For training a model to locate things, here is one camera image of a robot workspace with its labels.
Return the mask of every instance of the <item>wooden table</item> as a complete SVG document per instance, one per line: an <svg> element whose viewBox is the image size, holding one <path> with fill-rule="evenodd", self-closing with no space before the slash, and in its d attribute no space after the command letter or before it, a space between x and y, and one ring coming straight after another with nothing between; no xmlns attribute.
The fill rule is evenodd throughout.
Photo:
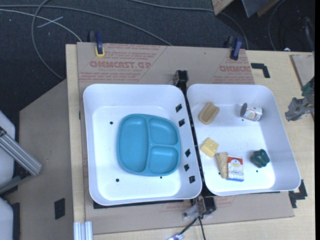
<svg viewBox="0 0 320 240"><path fill-rule="evenodd" d="M285 112L293 97L301 97L301 86L293 68L290 55L311 53L246 51L250 63L263 63L271 78L265 78L262 70L253 69L256 84L268 87L274 94L282 121L304 180L308 197L297 202L294 217L248 222L204 225L207 240L260 240L260 239L306 239L316 237L315 227L315 124L310 115L297 121L287 121ZM70 154L72 170L72 196L74 222L86 220L84 205L84 183L79 120L79 86L77 69L77 46L66 46L67 91L70 129ZM131 231L94 235L95 240L166 240L182 228ZM192 226L184 234L185 239L202 239L199 225Z"/></svg>

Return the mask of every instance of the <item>white can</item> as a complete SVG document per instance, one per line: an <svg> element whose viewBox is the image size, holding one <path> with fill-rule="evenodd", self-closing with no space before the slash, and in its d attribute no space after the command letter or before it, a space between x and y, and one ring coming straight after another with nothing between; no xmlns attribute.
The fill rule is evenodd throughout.
<svg viewBox="0 0 320 240"><path fill-rule="evenodd" d="M240 116L253 121L259 121L263 115L262 107L244 103L242 105Z"/></svg>

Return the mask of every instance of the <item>black floor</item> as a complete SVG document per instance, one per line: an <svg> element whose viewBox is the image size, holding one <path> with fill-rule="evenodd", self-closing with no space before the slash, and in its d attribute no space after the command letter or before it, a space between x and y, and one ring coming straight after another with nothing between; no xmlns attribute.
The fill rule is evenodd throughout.
<svg viewBox="0 0 320 240"><path fill-rule="evenodd" d="M63 27L53 23L44 25L47 21L36 19L33 34L38 52L61 78L48 70L32 42L32 15L37 10L35 6L43 1L0 0L0 111L16 126L21 109L66 77L65 45L79 42ZM211 0L139 1L169 7L213 9ZM84 42L88 40L88 32L94 30L101 31L105 43L220 48L229 36L245 35L248 42L243 47L249 50L314 51L315 0L285 0L277 11L274 6L261 17L254 14L249 18L241 0L233 1L218 16L208 11L160 8L128 0L49 0L45 5L112 17L65 8L40 10L40 17L58 19L57 23Z"/></svg>

